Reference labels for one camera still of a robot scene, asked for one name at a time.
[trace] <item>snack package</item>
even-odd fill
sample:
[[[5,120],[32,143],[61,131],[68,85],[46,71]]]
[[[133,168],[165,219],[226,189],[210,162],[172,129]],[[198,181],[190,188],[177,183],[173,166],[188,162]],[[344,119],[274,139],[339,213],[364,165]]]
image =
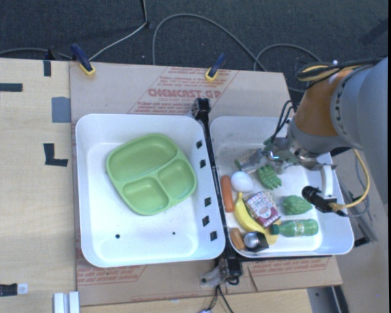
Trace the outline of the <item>snack package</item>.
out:
[[[260,191],[245,201],[246,208],[262,227],[267,228],[281,218],[269,191]]]

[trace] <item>white egg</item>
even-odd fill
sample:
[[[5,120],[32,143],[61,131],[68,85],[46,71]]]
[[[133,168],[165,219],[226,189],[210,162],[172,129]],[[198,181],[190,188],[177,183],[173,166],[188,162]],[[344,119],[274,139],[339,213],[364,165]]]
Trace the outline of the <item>white egg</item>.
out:
[[[237,192],[249,192],[253,190],[253,181],[244,171],[236,171],[230,178],[233,190]]]

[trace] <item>green vegetable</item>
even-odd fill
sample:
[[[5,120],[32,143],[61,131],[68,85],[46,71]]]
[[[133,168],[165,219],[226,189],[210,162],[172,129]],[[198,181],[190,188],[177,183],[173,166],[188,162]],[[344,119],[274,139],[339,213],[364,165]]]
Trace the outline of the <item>green vegetable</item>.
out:
[[[259,168],[257,172],[259,181],[265,188],[272,190],[282,186],[281,179],[276,175],[274,167],[270,164]]]
[[[286,215],[300,215],[306,213],[312,209],[311,203],[306,201],[304,198],[296,195],[286,197],[282,202],[284,213]]]

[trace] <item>black fabric background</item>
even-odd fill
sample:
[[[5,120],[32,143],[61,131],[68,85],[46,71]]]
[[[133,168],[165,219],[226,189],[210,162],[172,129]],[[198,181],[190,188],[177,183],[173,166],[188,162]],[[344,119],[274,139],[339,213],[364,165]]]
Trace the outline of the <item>black fabric background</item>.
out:
[[[145,0],[150,27],[105,51],[95,61],[151,65],[156,26],[168,16],[190,13],[225,27],[257,55],[274,44],[303,47],[322,61],[344,62],[388,54],[388,0]],[[91,57],[143,22],[140,0],[0,0],[0,51],[54,47],[71,55],[77,43]],[[210,67],[224,52],[224,68],[252,70],[253,59],[227,34],[198,18],[173,18],[159,28],[156,64]],[[43,59],[40,52],[2,57]],[[293,72],[315,59],[278,46],[260,62],[283,72],[301,88]]]

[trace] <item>white tray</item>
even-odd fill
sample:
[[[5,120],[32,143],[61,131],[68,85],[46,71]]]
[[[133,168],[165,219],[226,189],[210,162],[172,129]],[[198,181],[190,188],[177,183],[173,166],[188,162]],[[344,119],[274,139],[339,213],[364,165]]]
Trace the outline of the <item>white tray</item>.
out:
[[[172,208],[141,216],[123,202],[109,180],[106,157],[117,146],[150,133],[164,134],[177,144],[195,171],[197,188]],[[76,152],[81,249],[91,264],[211,260],[223,252],[225,236],[203,128],[193,118],[86,115],[76,125]]]
[[[219,180],[223,175],[231,176],[239,169],[234,161],[246,154],[250,149],[263,147],[263,142],[275,131],[278,118],[273,117],[219,117],[210,126],[212,144],[216,160],[216,167]],[[285,136],[286,129],[278,134]],[[331,164],[330,154],[322,155],[319,162]],[[337,197],[338,203],[343,204],[343,198],[336,174],[333,173],[333,195]],[[255,188],[249,193],[253,194],[264,190],[256,177],[251,174]],[[320,171],[310,171],[302,166],[291,166],[278,176],[282,180],[282,186],[271,191],[281,220],[313,218],[319,223],[319,233],[311,237],[288,238],[282,235],[270,248],[258,253],[249,250],[239,250],[239,254],[247,258],[275,258],[288,256],[322,256],[346,254],[352,249],[354,236],[350,220],[334,213],[322,213],[315,208],[303,215],[285,216],[281,207],[285,197],[290,195],[301,196],[302,189],[311,185],[322,189],[322,178]],[[242,233],[245,231],[239,226],[233,213],[225,214],[226,224],[229,228],[238,227]]]

